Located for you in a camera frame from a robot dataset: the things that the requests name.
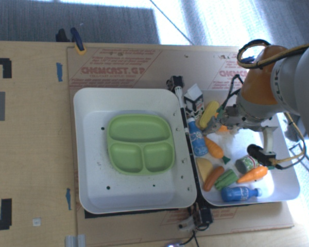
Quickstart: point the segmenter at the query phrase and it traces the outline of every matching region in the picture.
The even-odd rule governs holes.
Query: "brown sausage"
[[[223,166],[219,166],[215,168],[212,173],[209,174],[209,176],[206,178],[206,181],[204,182],[204,190],[210,191],[213,187],[215,181],[219,178],[220,175],[224,173],[225,169]]]

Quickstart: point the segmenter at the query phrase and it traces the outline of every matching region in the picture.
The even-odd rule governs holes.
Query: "wooden table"
[[[64,246],[66,236],[77,235],[66,53],[67,47],[72,46],[0,42],[0,58],[12,61],[11,78],[3,78],[0,65],[0,92],[5,92],[5,118],[0,121],[0,209],[2,199],[12,201],[12,222],[8,230],[0,230],[0,246]],[[61,81],[57,63],[62,64]],[[69,191],[70,206],[66,198]],[[292,228],[204,237],[199,233],[199,245],[309,246],[309,217],[305,209],[298,199],[288,206],[295,224]],[[165,246],[168,242],[132,246]],[[186,246],[196,245],[192,241]]]

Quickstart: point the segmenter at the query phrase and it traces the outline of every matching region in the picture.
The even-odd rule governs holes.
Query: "bottle cap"
[[[260,188],[256,188],[257,190],[257,196],[261,197],[262,196],[262,190]]]
[[[192,122],[192,121],[195,121],[195,119],[194,119],[193,117],[190,117],[190,118],[188,118],[188,119],[186,120],[187,123]]]

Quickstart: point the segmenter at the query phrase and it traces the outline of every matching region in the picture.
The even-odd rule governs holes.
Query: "blue water bottle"
[[[224,187],[221,190],[223,201],[246,201],[250,197],[260,197],[262,191],[260,188],[250,189],[248,187]]]
[[[190,140],[195,156],[203,156],[208,153],[208,148],[205,144],[202,131],[196,126],[194,118],[189,118],[187,121],[189,127]]]

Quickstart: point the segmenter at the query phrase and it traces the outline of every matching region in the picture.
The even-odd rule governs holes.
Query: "robotic arm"
[[[255,59],[242,59],[243,53],[255,46],[264,46],[264,49]],[[262,123],[274,114],[283,112],[293,124],[289,115],[293,113],[301,117],[309,136],[309,44],[286,49],[270,45],[264,40],[254,40],[239,50],[237,61],[240,66],[249,69],[242,88],[232,92],[234,79],[241,81],[235,76],[217,117],[211,118],[203,133],[215,132],[221,125],[228,129],[244,128],[263,132],[264,148],[250,145],[248,153],[262,165],[279,168],[269,138],[274,129],[263,127]],[[233,95],[237,95],[236,103],[226,106]]]

